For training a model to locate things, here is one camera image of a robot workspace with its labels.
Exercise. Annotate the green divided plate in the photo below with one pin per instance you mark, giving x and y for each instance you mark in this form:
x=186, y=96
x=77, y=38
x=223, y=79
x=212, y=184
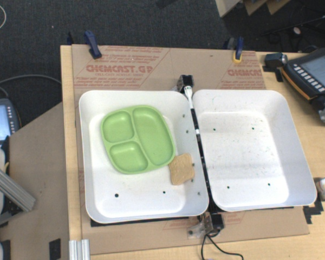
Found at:
x=151, y=134

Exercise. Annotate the thin black and white rod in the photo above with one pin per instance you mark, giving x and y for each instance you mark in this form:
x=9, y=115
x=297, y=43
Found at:
x=197, y=126

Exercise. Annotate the tan toy bread slice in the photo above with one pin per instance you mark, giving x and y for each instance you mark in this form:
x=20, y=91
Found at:
x=181, y=171

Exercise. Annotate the brown cardboard board red print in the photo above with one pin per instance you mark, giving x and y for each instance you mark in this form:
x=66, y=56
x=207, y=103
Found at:
x=162, y=64

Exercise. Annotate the white plastic tray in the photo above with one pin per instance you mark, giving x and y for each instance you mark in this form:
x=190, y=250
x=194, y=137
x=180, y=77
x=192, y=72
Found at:
x=140, y=199
x=249, y=156

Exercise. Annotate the small white can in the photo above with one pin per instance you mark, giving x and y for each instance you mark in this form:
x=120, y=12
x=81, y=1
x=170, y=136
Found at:
x=324, y=187

